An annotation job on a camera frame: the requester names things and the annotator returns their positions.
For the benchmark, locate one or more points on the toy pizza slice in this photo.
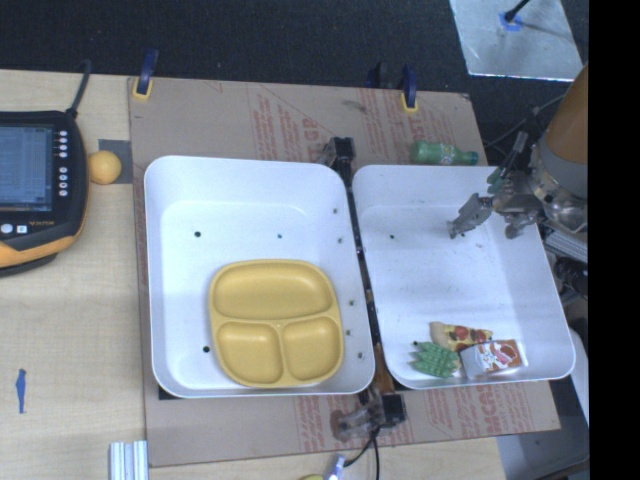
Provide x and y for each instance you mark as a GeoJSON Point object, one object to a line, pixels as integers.
{"type": "Point", "coordinates": [457, 333]}

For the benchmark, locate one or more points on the green toy broccoli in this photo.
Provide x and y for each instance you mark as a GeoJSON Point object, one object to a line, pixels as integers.
{"type": "Point", "coordinates": [434, 359]}

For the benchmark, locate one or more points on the brown cardboard board, red print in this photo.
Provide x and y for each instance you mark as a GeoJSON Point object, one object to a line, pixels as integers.
{"type": "Point", "coordinates": [225, 118]}

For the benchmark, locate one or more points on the white plastic tray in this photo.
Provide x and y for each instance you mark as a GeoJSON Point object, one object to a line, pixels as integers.
{"type": "Point", "coordinates": [240, 203]}
{"type": "Point", "coordinates": [450, 288]}

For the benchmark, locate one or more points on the yellow divided plate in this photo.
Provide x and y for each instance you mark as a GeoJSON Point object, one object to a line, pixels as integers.
{"type": "Point", "coordinates": [272, 288]}

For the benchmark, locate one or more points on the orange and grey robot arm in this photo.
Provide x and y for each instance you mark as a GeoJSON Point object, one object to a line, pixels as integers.
{"type": "Point", "coordinates": [570, 128]}

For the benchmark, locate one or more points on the thin black and white rod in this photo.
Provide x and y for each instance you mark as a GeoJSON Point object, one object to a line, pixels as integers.
{"type": "Point", "coordinates": [361, 253]}

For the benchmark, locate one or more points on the white and orange can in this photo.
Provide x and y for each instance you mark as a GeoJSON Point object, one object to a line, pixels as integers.
{"type": "Point", "coordinates": [492, 358]}

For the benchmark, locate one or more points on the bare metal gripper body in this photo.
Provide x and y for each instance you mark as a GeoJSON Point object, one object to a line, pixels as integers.
{"type": "Point", "coordinates": [522, 200]}

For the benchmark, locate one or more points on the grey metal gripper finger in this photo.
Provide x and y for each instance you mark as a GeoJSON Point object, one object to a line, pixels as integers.
{"type": "Point", "coordinates": [470, 215]}
{"type": "Point", "coordinates": [519, 228]}

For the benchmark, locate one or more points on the yellow toy fruit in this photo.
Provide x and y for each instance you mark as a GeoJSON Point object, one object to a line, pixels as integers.
{"type": "Point", "coordinates": [312, 477]}

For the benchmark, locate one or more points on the yellow toy lemon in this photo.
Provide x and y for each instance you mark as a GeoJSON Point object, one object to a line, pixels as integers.
{"type": "Point", "coordinates": [105, 168]}

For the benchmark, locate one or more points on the green plastic bottle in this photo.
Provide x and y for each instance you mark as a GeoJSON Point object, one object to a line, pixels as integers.
{"type": "Point", "coordinates": [440, 153]}

